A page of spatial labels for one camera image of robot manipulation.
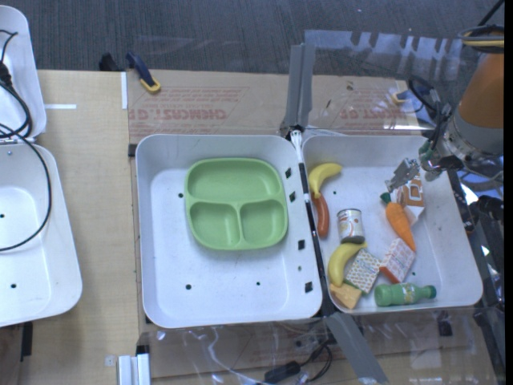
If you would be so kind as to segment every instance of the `green divided plate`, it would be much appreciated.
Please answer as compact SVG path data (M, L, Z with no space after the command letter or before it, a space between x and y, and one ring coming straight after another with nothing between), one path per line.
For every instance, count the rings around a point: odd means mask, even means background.
M287 232L285 190L263 160L198 161L185 177L185 207L195 239L212 249L265 248Z

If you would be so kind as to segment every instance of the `orange carrot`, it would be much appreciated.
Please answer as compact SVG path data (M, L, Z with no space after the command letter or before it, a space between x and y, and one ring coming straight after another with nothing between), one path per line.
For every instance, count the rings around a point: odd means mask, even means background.
M315 209L317 210L317 234L319 234L320 238L324 238L328 235L329 228L329 210L328 203L322 194L319 194L319 197L316 198L312 192L312 201L313 205L315 205Z
M417 247L415 246L414 235L411 232L410 221L406 216L404 208L398 202L392 201L389 192L384 192L380 197L386 204L386 219L392 225L397 235L415 251Z

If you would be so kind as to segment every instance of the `metal bracket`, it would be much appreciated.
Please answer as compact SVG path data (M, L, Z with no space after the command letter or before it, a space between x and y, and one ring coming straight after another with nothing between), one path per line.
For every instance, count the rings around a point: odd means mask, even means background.
M326 319L326 325L361 383L365 385L389 383L351 315L343 313L330 315Z
M385 184L389 193L396 188L406 184L409 180L414 178L420 170L420 166L416 160L409 160L405 158L394 171L392 180L386 180Z
M285 118L280 133L286 137L290 128L304 130L312 110L312 76L315 63L315 46L302 43L290 51L289 93Z
M120 355L117 371L118 385L150 385L150 355Z

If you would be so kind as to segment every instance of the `green bottle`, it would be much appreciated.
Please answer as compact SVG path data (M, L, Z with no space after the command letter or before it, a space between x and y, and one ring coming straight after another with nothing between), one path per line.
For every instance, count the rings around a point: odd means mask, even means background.
M374 289L374 300L378 306L415 304L417 301L436 297L434 286L416 286L410 282L381 284Z

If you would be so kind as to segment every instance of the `food package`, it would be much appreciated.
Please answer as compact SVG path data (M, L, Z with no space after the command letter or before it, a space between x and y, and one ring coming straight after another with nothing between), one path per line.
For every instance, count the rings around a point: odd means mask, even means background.
M379 270L394 284L402 282L415 259L415 252L401 239L390 244Z
M410 224L414 224L424 210L424 192L419 175L406 184L396 188L390 195L393 202L398 202L404 208Z
M368 294L379 273L381 261L367 249L360 249L354 258L345 281Z

